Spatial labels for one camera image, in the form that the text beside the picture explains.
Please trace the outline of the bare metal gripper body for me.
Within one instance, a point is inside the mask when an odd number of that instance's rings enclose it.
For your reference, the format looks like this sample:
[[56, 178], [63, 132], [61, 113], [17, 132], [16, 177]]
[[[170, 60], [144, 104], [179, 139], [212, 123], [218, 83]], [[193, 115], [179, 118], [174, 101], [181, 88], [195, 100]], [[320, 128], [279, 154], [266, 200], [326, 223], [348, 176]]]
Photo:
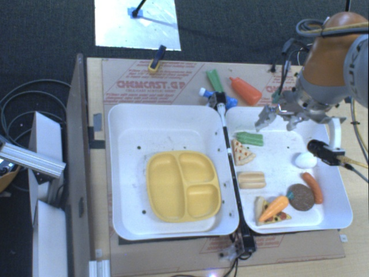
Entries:
[[292, 115], [304, 115], [306, 120], [312, 120], [318, 124], [328, 124], [333, 117], [327, 115], [332, 107], [336, 107], [345, 96], [327, 95], [328, 101], [320, 102], [310, 96], [304, 90], [282, 91], [278, 99], [278, 114], [288, 121]]

